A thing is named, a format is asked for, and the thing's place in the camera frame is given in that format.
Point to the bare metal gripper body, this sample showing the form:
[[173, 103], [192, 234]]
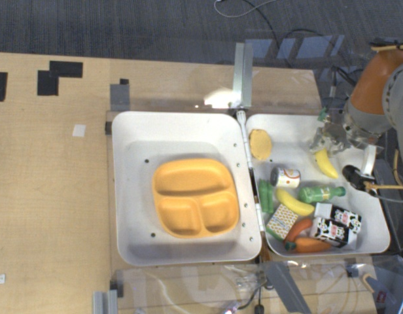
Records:
[[335, 131]]

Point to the white and orange can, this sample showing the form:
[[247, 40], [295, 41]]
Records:
[[286, 177]]

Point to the black and white cow-print carton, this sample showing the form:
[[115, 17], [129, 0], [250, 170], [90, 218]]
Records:
[[347, 217], [332, 232]]

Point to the black cylinder on white bracket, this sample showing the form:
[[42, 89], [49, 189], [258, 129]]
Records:
[[353, 174]]

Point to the orange divided plate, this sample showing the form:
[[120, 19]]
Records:
[[191, 195]]

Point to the yellow patterned carton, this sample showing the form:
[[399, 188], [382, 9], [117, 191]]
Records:
[[281, 221]]

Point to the yellow banana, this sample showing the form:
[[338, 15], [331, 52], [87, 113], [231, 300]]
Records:
[[327, 165], [294, 203]]

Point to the white plastic tray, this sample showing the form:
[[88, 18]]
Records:
[[136, 175], [296, 136]]

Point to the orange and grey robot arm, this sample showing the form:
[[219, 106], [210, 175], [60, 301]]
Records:
[[371, 87]]

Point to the green bottle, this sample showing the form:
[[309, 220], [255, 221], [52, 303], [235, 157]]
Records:
[[319, 194]]

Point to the yellow-brown round bread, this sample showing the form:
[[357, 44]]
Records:
[[260, 144]]

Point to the green ribbed block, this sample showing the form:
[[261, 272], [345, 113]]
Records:
[[266, 196]]

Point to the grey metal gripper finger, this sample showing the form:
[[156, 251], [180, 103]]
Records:
[[335, 148], [316, 144]]

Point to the orange carrot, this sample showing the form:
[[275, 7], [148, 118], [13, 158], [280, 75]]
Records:
[[299, 228], [312, 245]]

